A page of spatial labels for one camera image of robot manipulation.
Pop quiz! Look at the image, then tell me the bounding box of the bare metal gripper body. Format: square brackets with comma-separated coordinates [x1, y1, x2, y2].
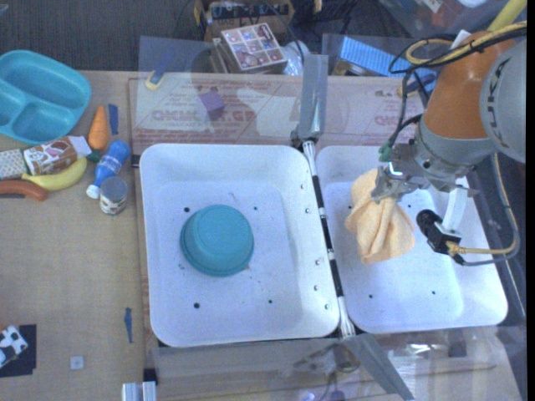
[386, 142, 480, 198]

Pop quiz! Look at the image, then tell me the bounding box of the black cylinder on white bracket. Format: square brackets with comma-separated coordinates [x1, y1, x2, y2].
[415, 184, 470, 254]

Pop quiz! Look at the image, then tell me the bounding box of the white plastic tray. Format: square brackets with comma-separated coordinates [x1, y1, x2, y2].
[139, 142, 340, 348]
[315, 145, 509, 334]

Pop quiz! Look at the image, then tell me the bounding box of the small grey can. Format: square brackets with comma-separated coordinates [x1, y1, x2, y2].
[99, 175, 129, 216]

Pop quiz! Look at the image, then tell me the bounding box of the purple cube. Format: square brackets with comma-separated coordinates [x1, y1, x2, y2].
[197, 89, 227, 121]

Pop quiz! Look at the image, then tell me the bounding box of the orange carrot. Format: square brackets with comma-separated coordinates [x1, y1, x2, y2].
[86, 104, 111, 163]

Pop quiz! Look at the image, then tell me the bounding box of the brown and white carton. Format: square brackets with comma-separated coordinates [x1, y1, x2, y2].
[23, 135, 93, 177]

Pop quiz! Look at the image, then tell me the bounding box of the blue bottle white cap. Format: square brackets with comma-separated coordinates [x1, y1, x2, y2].
[85, 140, 132, 201]

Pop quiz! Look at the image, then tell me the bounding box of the blue bowl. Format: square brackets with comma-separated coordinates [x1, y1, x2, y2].
[179, 204, 256, 278]

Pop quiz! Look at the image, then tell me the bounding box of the blue divided plate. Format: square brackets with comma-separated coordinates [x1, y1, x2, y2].
[0, 49, 93, 147]

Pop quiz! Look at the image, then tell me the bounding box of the brown cardboard board red print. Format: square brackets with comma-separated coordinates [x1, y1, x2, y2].
[127, 71, 509, 386]

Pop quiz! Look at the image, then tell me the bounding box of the patterned picture box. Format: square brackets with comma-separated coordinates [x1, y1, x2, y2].
[211, 22, 290, 75]

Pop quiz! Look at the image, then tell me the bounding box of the brown checked packet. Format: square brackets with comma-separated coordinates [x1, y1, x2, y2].
[0, 148, 28, 181]

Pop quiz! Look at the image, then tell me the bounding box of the orange sausage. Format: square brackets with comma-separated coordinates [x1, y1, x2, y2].
[0, 180, 49, 202]

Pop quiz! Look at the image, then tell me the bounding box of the yellow cloth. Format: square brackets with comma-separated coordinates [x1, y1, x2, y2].
[344, 168, 417, 266]

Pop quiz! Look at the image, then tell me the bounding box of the yellow banana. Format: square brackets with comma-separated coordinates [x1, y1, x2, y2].
[20, 156, 89, 192]

